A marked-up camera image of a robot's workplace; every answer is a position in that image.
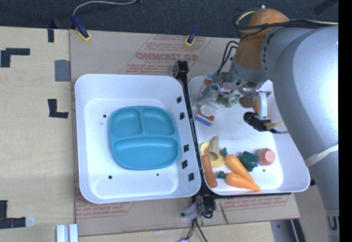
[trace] blue divided dish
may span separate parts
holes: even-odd
[[[180,140],[171,115],[154,106],[116,110],[109,121],[114,159],[126,169],[148,170],[172,165],[180,156]]]

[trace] cardboard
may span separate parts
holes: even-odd
[[[185,36],[89,31],[83,41],[70,30],[73,144],[75,158],[75,211],[79,235],[113,234],[190,227],[179,212],[192,198],[93,204],[79,190],[76,149],[74,84],[84,74],[169,75],[176,61],[188,61],[188,79],[213,74],[219,67],[231,38],[196,37],[192,47]],[[223,71],[228,71],[227,63]],[[298,218],[293,194],[217,199],[212,218],[201,218],[202,226]]]

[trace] white band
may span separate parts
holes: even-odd
[[[331,152],[334,152],[336,150],[339,150],[339,143],[336,143],[335,145],[329,147],[328,149],[325,149],[324,151],[322,151],[318,154],[314,154],[314,155],[310,156],[304,162],[305,162],[307,168],[309,168],[311,165],[314,165],[315,163],[319,162],[321,159],[328,156]]]

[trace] toy carrot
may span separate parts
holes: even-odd
[[[248,170],[241,163],[240,159],[238,159],[235,155],[228,154],[226,147],[220,150],[220,153],[225,157],[225,164],[228,168],[235,172],[236,174],[242,175],[242,177],[254,182],[254,179],[249,174]]]
[[[210,157],[208,154],[202,156],[202,163],[204,168],[205,179],[210,188],[217,187],[218,183],[216,181],[215,175],[213,174],[213,170],[210,163]]]
[[[229,185],[239,187],[239,188],[246,188],[246,189],[253,189],[256,191],[260,191],[261,188],[260,186],[256,185],[254,182],[249,181],[248,179],[242,177],[239,174],[236,174],[234,172],[225,174],[224,172],[219,172],[218,173],[218,178],[224,178],[226,179],[226,182]]]

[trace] table surface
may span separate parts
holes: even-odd
[[[29,56],[11,56],[0,68],[0,200],[7,217],[32,217],[35,225],[0,230],[0,241],[55,241],[59,224],[75,223],[71,82],[55,81],[54,62],[70,60],[69,31],[0,27],[0,50],[30,48]],[[58,112],[49,118],[48,99]],[[179,241],[188,229],[99,236],[99,241]],[[202,227],[208,241],[273,242],[270,222]],[[96,236],[80,237],[96,241]],[[203,241],[198,230],[192,242]]]

